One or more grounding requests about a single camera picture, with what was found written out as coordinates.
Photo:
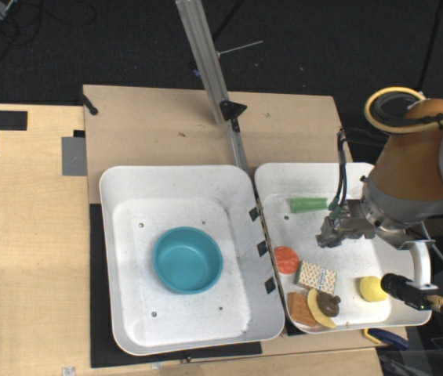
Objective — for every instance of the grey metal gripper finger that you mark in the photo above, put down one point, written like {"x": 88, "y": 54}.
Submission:
{"x": 325, "y": 239}
{"x": 331, "y": 221}

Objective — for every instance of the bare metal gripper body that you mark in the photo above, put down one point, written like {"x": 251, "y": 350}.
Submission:
{"x": 358, "y": 225}

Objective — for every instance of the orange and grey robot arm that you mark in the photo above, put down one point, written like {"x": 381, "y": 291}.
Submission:
{"x": 409, "y": 163}

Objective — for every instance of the white plastic tray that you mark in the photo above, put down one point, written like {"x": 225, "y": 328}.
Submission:
{"x": 189, "y": 327}
{"x": 346, "y": 257}

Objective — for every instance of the green toy vegetable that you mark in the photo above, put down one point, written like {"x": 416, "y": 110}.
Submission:
{"x": 307, "y": 204}

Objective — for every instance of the patterned white carton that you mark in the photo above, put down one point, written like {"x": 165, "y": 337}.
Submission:
{"x": 317, "y": 275}

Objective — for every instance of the orange round toy fruit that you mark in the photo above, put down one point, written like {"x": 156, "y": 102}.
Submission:
{"x": 286, "y": 260}

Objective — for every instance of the yellow toy lemon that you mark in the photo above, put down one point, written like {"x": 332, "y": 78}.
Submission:
{"x": 372, "y": 289}

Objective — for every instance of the brown toy teapot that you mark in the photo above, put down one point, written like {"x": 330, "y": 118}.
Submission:
{"x": 327, "y": 304}

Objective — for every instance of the yellow toy banana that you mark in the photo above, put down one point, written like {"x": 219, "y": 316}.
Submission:
{"x": 314, "y": 308}

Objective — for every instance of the brown toy waffle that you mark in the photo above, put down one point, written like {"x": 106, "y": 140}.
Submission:
{"x": 300, "y": 308}

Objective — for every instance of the teal bowl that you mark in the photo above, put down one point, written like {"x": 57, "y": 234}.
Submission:
{"x": 187, "y": 261}

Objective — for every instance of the brown flat board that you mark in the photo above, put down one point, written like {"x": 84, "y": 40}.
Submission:
{"x": 158, "y": 131}

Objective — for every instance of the black cylinder on white bracket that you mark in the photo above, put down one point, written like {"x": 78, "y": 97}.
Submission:
{"x": 401, "y": 286}

